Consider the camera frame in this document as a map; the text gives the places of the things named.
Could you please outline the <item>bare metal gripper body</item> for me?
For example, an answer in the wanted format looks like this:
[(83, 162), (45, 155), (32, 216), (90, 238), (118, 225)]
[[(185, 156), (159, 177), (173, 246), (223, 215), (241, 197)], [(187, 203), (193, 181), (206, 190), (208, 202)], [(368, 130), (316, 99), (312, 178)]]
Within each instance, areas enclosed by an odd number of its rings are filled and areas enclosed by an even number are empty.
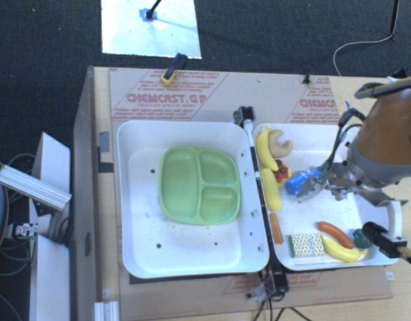
[(386, 207), (393, 202), (399, 202), (401, 206), (407, 204), (407, 199), (394, 199), (385, 194), (383, 191), (385, 186), (384, 183), (371, 180), (356, 163), (349, 164), (347, 160), (332, 164), (325, 184), (325, 188), (337, 201), (353, 193), (361, 196), (374, 207)]

